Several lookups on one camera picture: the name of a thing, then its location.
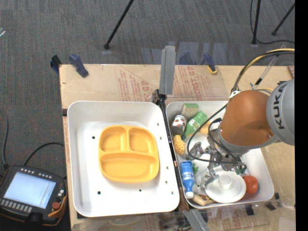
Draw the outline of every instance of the white lid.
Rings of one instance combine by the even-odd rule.
[[[246,192],[244,179],[232,171],[218,171],[219,177],[210,182],[205,192],[217,203],[227,204],[240,200]]]
[[[194,193],[193,192],[186,192],[185,193],[186,198],[190,199],[194,197]]]

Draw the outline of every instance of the gray carpet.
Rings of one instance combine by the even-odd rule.
[[[64,142],[59,76],[50,67],[54,55],[63,64],[72,53],[84,64],[160,64],[162,49],[174,45],[176,64],[188,52],[192,64],[199,64],[207,52],[216,65],[245,65],[283,45],[295,47],[295,9],[277,35],[271,34],[295,0],[261,0],[257,44],[252,44],[257,0],[135,0],[106,50],[103,45],[128,2],[0,0],[0,28],[6,31],[0,37],[0,109],[9,121],[9,165],[22,164],[44,143]],[[276,62],[294,64],[294,55]],[[0,145],[4,132],[0,116]],[[46,146],[28,165],[64,176],[64,149]],[[0,217],[0,230],[70,230],[68,209],[54,228],[28,228]]]

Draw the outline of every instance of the blue bottle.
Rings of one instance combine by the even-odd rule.
[[[191,160],[181,162],[181,178],[183,185],[185,187],[185,196],[188,199],[191,199],[194,197],[193,194],[193,185],[194,185],[194,175],[193,175],[193,163]]]

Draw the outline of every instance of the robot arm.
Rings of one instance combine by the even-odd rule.
[[[295,81],[281,83],[270,96],[246,90],[230,98],[217,136],[236,156],[282,141],[295,145]]]

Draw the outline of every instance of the display screen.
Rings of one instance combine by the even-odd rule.
[[[45,209],[56,182],[17,172],[4,197]]]

